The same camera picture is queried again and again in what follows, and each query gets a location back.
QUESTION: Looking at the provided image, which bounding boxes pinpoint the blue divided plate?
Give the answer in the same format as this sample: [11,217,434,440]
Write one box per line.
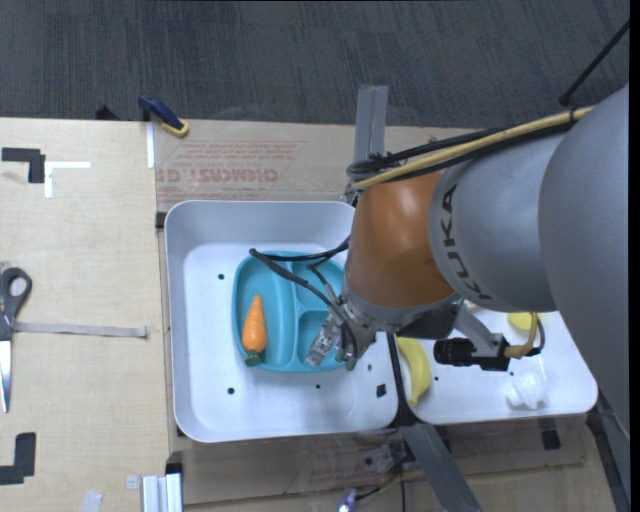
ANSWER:
[231,249,352,374]

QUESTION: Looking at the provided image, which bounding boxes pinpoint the yellow banana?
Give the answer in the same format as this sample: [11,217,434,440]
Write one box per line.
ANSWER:
[396,336,433,407]

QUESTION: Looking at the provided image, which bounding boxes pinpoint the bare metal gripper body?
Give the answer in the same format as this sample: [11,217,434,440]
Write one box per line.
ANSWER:
[332,296,378,359]

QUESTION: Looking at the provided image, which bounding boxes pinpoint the orange carrot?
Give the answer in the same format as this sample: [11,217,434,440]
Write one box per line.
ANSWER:
[240,294,268,368]

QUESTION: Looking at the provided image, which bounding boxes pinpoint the white plastic tray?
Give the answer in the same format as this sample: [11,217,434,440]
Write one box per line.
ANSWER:
[395,298,600,427]
[163,199,400,444]

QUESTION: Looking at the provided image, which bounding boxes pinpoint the yellow round object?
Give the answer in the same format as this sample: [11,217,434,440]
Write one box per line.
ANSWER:
[506,311,544,333]

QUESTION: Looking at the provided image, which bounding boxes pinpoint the grey handled scissors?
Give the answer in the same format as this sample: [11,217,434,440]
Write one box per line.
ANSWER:
[0,266,34,414]

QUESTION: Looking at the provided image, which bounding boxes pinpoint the brown cardboard board, red print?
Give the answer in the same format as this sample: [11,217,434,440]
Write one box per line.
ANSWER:
[152,118,617,506]

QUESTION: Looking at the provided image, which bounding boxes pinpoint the white crumpled object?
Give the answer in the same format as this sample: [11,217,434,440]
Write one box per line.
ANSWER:
[505,371,549,411]

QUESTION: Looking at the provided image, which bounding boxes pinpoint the black cylinder on white bracket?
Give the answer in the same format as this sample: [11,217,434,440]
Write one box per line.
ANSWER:
[433,298,512,373]

